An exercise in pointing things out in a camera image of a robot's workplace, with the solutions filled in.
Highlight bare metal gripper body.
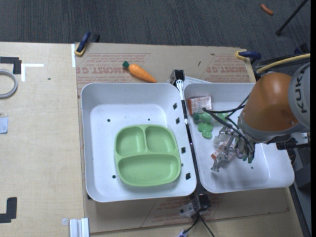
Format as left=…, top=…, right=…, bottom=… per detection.
left=218, top=126, right=248, bottom=159

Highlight orange and white packet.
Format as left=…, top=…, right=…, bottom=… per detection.
left=210, top=143, right=229, bottom=160

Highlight green grapes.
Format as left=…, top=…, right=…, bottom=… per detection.
left=197, top=122, right=214, bottom=140

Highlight white plastic tray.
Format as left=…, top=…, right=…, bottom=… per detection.
left=80, top=82, right=198, bottom=203
left=183, top=82, right=295, bottom=194

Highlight green bottle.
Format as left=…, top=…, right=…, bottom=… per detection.
left=192, top=111, right=230, bottom=124

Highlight orange and white carton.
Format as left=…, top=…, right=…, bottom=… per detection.
left=187, top=95, right=213, bottom=116

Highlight green divided plate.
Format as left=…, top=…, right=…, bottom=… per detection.
left=114, top=124, right=182, bottom=188

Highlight brown cardboard board red print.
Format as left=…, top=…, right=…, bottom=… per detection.
left=75, top=42, right=290, bottom=234

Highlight orange carrot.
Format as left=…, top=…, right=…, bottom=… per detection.
left=122, top=60, right=158, bottom=84

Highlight orange sausage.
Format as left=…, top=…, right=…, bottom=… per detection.
left=260, top=3, right=274, bottom=16

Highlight black block with thin wires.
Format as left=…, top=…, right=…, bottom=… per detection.
left=169, top=69, right=186, bottom=85
left=178, top=193, right=212, bottom=218

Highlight black cylinder on white bracket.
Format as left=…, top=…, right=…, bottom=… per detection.
left=276, top=132, right=310, bottom=151

